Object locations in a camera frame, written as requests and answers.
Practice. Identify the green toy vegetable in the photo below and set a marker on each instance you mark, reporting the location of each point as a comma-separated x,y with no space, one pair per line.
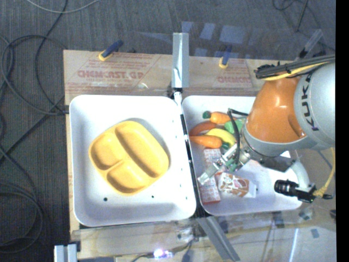
231,125

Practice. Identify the white packet brown print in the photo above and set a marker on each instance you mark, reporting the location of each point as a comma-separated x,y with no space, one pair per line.
237,185

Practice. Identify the orange carrot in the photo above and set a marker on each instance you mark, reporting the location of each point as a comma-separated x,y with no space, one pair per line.
207,141
218,117

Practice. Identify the brown cardboard board red print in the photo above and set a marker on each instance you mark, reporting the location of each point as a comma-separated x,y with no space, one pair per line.
117,72

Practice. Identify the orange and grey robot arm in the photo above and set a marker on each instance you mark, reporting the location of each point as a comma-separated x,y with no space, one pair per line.
275,113

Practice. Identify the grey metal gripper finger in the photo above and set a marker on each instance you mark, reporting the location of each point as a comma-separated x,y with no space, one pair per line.
205,176
219,163

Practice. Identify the black cylinder on white bracket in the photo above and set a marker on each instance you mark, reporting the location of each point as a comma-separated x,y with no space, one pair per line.
289,187

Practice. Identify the orange and white packet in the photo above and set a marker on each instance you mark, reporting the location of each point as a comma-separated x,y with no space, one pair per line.
209,193

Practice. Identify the white plastic tray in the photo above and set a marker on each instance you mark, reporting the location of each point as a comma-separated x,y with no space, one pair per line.
90,209
261,203

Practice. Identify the yellow divided plate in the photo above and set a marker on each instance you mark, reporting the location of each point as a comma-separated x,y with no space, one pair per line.
128,157

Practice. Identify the orange-brown sausage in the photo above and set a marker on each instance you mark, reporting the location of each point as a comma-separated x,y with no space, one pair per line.
201,128

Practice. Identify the yellow banana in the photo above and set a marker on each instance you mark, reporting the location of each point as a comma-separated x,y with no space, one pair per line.
222,136

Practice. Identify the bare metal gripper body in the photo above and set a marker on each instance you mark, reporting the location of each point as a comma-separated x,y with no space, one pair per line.
243,155

